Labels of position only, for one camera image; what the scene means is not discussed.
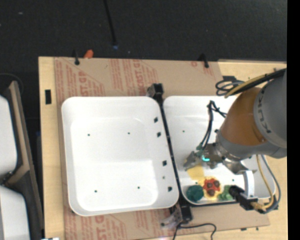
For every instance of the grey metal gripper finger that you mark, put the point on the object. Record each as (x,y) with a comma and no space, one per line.
(195,165)
(190,159)

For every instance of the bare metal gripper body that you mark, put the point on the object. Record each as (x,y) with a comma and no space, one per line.
(212,154)

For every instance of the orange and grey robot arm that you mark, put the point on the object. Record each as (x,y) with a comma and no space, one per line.
(250,119)

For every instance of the pale yellow cheese slice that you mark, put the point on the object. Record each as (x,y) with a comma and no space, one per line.
(196,173)

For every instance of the pizza slice with brown toppings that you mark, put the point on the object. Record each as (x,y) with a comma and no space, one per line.
(211,187)

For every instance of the dark green broccoli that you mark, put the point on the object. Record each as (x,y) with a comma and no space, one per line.
(194,193)

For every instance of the thin black rod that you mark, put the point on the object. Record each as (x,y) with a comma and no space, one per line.
(168,139)

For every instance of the white plastic tray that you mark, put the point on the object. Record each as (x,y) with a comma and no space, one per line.
(115,156)
(187,119)

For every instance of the light green lettuce piece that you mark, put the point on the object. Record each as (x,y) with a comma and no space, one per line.
(225,195)

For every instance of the brown cardboard board red print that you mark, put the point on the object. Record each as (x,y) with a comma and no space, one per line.
(130,76)

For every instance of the black cylinder on white bracket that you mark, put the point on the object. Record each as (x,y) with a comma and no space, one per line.
(241,196)

